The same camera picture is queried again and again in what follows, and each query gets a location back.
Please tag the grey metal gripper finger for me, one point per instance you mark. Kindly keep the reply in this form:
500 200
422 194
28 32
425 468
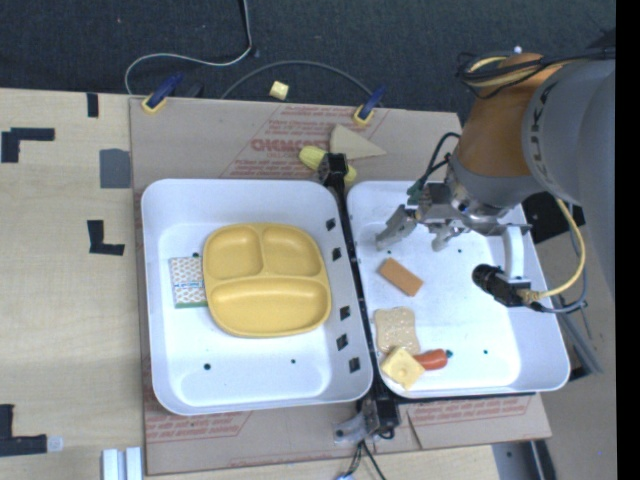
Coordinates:
397 228
445 235

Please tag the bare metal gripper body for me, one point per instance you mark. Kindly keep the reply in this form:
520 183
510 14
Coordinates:
442 204

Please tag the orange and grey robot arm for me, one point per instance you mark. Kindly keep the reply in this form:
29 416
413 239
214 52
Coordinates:
500 128

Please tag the orange rectangular toy slice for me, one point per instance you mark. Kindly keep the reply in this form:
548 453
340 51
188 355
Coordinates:
400 277

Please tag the thin black rod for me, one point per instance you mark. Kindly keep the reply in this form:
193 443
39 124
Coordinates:
356 268

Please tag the beige triangular toy slice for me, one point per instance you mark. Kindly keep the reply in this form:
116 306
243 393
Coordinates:
350 145

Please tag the beige toy bread slice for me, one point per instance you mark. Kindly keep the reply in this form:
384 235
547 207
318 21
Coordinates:
395 329

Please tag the white plastic tray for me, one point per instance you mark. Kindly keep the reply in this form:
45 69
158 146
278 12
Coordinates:
475 338
240 368

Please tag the yellow toy corn cob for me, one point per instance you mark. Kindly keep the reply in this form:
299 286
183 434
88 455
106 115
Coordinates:
312 157

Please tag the orange toy carrot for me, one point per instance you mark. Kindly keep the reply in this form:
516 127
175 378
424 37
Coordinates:
432 359

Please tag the yellow toy cheese wedge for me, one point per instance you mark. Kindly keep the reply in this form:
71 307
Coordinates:
400 368

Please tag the yellow divided plate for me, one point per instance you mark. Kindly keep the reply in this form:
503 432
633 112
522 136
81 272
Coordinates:
267 288

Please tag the pale yellow cube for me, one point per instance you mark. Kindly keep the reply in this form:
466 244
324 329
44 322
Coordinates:
279 90

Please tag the brown cardboard board, red print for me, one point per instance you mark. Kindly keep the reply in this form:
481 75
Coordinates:
200 138

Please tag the white orange patterned packet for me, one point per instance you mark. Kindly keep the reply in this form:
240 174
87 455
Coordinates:
186 283

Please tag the black cylinder on white bracket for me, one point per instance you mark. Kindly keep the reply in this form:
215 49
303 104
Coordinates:
495 283

